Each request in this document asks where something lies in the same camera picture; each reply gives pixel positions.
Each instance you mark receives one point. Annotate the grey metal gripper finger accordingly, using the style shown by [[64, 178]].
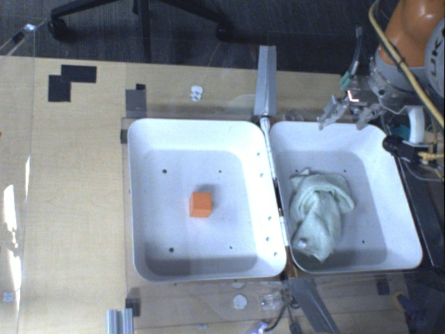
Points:
[[368, 115], [332, 111]]

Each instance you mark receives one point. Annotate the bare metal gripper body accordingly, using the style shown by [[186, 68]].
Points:
[[384, 97]]

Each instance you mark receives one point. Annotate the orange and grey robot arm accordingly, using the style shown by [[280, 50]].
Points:
[[413, 19]]

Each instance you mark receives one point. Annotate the white plastic tray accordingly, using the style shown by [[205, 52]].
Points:
[[379, 186], [167, 144]]

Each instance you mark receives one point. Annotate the pale green crumpled towel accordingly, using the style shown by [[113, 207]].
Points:
[[318, 211]]

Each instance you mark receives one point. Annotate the orange cube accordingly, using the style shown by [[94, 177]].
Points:
[[200, 204]]

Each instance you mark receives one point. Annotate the black office chair base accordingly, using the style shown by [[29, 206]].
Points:
[[142, 2]]

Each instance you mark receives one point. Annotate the black cylinder on white bracket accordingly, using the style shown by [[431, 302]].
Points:
[[405, 147]]

